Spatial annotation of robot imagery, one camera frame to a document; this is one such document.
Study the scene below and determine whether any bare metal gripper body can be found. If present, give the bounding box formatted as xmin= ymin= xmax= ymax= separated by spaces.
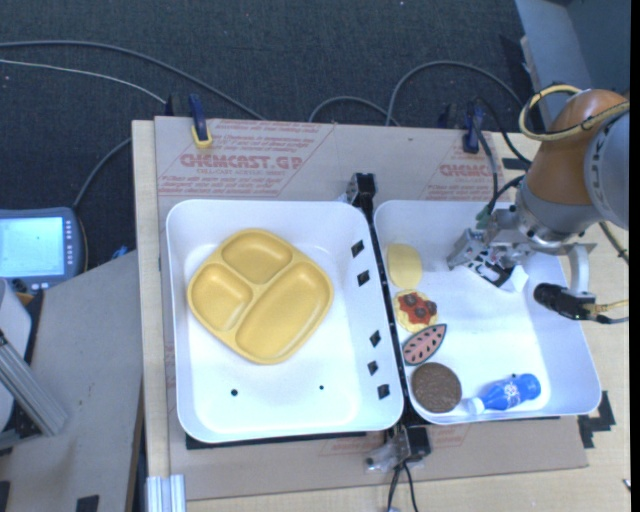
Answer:
xmin=467 ymin=207 xmax=551 ymax=257

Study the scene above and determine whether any pale yellow toy bread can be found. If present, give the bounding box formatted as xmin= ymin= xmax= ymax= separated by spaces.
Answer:
xmin=385 ymin=242 xmax=425 ymax=290

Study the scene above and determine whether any toy spaghetti with meatballs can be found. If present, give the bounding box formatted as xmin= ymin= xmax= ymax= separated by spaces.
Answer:
xmin=392 ymin=288 xmax=441 ymax=334

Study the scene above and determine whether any white plastic tray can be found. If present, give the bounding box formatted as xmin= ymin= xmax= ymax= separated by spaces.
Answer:
xmin=372 ymin=199 xmax=603 ymax=427
xmin=164 ymin=198 xmax=406 ymax=445

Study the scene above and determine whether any thin black and white rod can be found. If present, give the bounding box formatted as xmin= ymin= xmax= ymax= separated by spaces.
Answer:
xmin=362 ymin=195 xmax=412 ymax=430

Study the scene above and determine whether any pink watermelon slice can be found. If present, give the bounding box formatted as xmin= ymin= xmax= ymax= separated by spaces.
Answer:
xmin=401 ymin=322 xmax=449 ymax=368

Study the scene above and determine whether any blue bottle with white cap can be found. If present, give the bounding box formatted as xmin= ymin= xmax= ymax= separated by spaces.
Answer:
xmin=461 ymin=372 xmax=543 ymax=416

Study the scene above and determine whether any brown round biscuit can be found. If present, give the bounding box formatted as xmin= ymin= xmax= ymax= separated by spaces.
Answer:
xmin=410 ymin=361 xmax=464 ymax=415

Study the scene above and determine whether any brown cardboard board red print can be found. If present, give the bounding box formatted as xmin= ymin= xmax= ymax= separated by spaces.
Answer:
xmin=153 ymin=115 xmax=591 ymax=502

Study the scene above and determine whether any yellow divided plate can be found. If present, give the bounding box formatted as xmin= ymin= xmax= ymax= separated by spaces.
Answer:
xmin=186 ymin=227 xmax=336 ymax=366

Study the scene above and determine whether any black cylinder on white bracket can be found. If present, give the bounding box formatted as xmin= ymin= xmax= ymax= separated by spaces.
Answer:
xmin=530 ymin=238 xmax=599 ymax=322

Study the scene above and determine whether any black block with thin wires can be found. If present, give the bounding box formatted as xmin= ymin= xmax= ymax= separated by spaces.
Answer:
xmin=348 ymin=171 xmax=378 ymax=209
xmin=383 ymin=424 xmax=433 ymax=462

